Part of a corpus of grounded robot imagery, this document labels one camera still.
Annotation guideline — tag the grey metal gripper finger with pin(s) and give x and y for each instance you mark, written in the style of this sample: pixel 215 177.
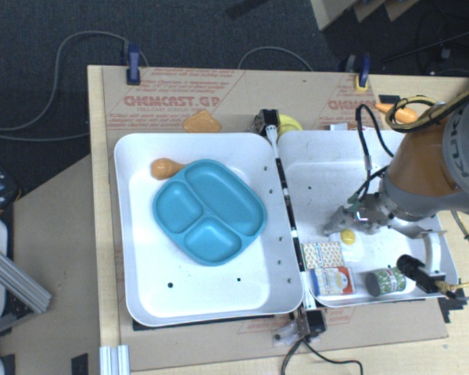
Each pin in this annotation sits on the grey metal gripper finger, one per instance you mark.
pixel 338 221
pixel 368 228

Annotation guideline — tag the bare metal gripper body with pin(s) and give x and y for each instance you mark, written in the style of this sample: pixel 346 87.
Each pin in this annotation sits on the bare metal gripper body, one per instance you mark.
pixel 377 211

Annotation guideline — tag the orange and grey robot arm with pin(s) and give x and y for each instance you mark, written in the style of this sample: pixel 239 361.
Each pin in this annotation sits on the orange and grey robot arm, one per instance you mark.
pixel 426 166

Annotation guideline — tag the clear bottle with yellow cap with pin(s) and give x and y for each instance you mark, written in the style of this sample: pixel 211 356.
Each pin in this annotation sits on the clear bottle with yellow cap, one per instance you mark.
pixel 349 244

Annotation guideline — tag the white carton with orange pattern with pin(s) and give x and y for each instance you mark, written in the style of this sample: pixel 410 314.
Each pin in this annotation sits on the white carton with orange pattern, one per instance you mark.
pixel 322 255

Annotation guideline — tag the white plastic tray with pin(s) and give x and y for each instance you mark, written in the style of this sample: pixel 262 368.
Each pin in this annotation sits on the white plastic tray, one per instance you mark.
pixel 203 291
pixel 316 170

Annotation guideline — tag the green patterned can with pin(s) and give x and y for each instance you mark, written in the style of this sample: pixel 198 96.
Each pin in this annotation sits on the green patterned can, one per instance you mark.
pixel 387 281

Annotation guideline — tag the thin black and white rod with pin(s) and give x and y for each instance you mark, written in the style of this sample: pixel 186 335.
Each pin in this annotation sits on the thin black and white rod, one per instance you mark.
pixel 285 193

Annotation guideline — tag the blue red and white carton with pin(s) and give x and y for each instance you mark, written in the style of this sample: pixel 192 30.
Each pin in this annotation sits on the blue red and white carton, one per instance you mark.
pixel 332 281

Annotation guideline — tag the orange carrot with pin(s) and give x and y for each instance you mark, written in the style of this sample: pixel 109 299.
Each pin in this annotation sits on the orange carrot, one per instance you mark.
pixel 403 114

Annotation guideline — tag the yellow banana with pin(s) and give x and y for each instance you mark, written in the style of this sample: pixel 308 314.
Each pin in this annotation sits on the yellow banana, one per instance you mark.
pixel 290 123

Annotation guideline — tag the blue divided plate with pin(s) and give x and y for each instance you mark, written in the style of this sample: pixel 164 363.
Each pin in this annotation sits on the blue divided plate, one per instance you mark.
pixel 209 213

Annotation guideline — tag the brown cardboard board red print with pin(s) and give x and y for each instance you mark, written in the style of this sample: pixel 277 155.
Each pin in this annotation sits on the brown cardboard board red print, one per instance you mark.
pixel 234 342

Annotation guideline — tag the orange toy bread slice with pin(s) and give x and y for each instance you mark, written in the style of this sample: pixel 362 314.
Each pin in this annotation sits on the orange toy bread slice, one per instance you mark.
pixel 201 122

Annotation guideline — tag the orange toy drumstick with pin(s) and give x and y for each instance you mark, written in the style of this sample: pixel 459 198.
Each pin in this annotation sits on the orange toy drumstick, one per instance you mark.
pixel 162 168

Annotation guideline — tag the black cylinder on white bracket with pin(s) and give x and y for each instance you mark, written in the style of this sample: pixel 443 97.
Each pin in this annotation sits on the black cylinder on white bracket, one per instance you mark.
pixel 418 272

